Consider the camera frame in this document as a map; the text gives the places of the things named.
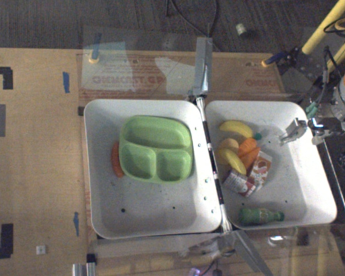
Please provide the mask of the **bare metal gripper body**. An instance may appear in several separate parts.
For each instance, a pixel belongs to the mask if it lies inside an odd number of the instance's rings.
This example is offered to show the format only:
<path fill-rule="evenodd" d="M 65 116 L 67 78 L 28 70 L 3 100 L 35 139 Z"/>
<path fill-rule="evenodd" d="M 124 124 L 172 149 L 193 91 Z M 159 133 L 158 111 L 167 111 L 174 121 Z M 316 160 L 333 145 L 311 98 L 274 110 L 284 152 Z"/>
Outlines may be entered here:
<path fill-rule="evenodd" d="M 342 102 L 325 103 L 323 105 L 323 116 L 337 120 L 339 127 L 345 132 L 345 104 Z"/>

